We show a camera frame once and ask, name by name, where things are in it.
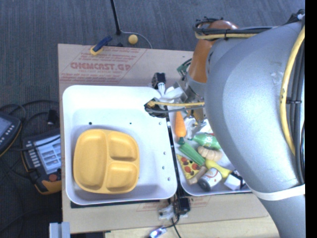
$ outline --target yellow plate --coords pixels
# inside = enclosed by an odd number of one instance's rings
[[[89,129],[78,137],[73,174],[83,190],[127,193],[136,186],[139,172],[139,147],[130,135],[114,130]]]

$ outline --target can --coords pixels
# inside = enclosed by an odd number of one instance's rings
[[[199,178],[197,183],[204,191],[211,191],[212,187],[217,185],[221,179],[221,173],[217,169],[211,168]]]

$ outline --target white band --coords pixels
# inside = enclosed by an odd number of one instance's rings
[[[277,201],[277,200],[282,200],[282,199],[293,197],[293,196],[305,195],[305,184],[297,186],[297,187],[289,188],[286,190],[282,190],[282,191],[271,192],[271,193],[258,192],[256,190],[251,189],[250,187],[249,189],[259,199],[263,199],[267,201]]]

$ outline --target yellow ball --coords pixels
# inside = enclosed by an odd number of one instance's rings
[[[129,36],[129,39],[128,39],[129,43],[134,45],[138,42],[138,36],[136,36],[135,34],[131,34]]]

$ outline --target gray floor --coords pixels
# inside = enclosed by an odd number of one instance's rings
[[[305,9],[305,0],[114,2],[122,31],[144,35],[154,49],[184,51],[195,49],[192,25],[204,16],[223,17],[240,27],[277,26]],[[110,0],[0,0],[0,107],[40,99],[57,101],[57,45],[92,45],[111,35],[111,45],[130,47],[128,35],[115,33]],[[135,47],[149,44],[140,38]],[[58,109],[50,103],[28,105],[28,117],[49,108]],[[41,119],[33,120],[25,135],[48,129]],[[17,152],[6,152],[0,164],[0,237],[48,237],[48,224],[61,221],[60,193],[37,193]]]

